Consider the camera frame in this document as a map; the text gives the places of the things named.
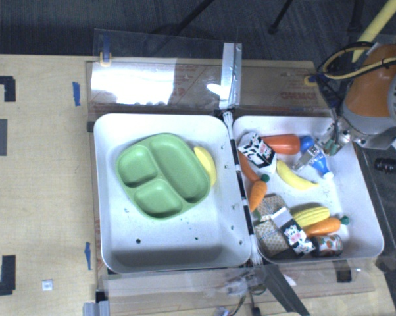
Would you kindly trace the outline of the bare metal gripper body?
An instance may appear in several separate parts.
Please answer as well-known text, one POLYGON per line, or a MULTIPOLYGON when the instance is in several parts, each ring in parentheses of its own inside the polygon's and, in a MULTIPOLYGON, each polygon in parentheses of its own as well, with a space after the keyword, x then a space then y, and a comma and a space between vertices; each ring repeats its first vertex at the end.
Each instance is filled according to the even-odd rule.
POLYGON ((317 139, 318 145, 327 156, 335 156, 350 142, 349 123, 343 118, 333 119, 332 123, 317 139))

